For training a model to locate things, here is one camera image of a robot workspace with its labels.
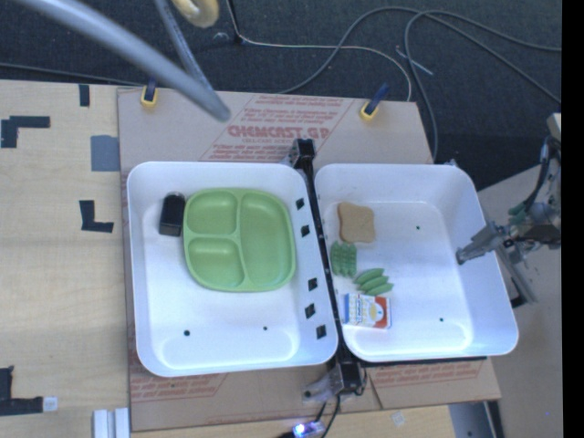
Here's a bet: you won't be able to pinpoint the brown cardboard board red print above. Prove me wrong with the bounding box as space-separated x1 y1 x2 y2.
116 87 502 433

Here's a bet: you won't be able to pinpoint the white and orange carton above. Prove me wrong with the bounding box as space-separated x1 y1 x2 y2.
340 292 393 330

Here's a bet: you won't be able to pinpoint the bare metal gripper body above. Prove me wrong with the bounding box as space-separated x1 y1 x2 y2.
495 200 562 253

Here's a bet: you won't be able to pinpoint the small black bottle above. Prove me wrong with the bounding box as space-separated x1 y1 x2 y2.
158 192 187 237

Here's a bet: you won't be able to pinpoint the green pea pods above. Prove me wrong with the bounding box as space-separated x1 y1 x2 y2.
353 267 394 297

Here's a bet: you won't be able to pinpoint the white plastic tray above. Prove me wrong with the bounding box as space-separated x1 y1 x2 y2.
314 162 520 363
126 161 339 378

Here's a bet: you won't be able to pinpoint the brown toast bread slice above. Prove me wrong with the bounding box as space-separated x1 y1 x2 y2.
336 201 376 245

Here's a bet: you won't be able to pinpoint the green divided plate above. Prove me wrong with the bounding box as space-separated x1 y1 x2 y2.
182 188 297 294

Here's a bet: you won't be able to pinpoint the black block with thin wires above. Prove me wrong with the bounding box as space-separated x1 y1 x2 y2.
337 360 365 392

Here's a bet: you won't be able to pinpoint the thin black rod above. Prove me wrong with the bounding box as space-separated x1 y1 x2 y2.
301 162 351 368

